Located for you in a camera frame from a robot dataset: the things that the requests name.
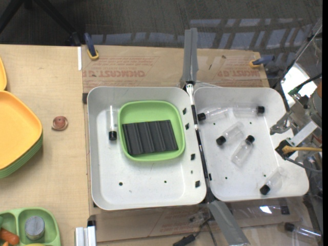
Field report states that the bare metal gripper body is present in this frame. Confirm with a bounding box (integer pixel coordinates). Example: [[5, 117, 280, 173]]
[[289, 93, 320, 128]]

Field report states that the clear plastic bottle black cap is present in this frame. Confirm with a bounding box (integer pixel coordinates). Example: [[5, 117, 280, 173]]
[[259, 166, 285, 196], [106, 105, 119, 141], [197, 107, 230, 122], [215, 121, 245, 147], [232, 105, 266, 118], [231, 135, 256, 168], [284, 222, 322, 246]]

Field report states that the white plastic tray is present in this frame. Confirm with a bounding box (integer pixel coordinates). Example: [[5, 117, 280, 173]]
[[86, 86, 208, 212], [192, 86, 310, 203]]

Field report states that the thin black and white rod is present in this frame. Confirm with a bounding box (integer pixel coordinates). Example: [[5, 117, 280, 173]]
[[186, 84, 213, 204]]

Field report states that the black ribbed plastic rack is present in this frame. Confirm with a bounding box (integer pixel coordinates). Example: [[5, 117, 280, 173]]
[[121, 119, 179, 156]]

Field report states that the brown cardboard board red print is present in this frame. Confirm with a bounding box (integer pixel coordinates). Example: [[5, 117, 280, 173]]
[[81, 44, 316, 243]]

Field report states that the small pink round disc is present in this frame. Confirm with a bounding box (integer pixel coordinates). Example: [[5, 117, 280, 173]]
[[51, 115, 69, 132]]

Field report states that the green divided plate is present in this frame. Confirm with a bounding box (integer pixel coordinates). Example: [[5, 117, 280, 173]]
[[0, 207, 62, 246]]

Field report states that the small grey can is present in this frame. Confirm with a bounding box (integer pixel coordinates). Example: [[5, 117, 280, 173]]
[[24, 215, 46, 241]]

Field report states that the yellow plate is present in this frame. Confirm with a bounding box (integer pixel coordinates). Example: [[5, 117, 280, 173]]
[[0, 57, 8, 91], [0, 90, 44, 171]]

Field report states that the black block with thin wires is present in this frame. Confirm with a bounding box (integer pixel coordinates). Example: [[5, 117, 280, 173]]
[[173, 234, 196, 246]]

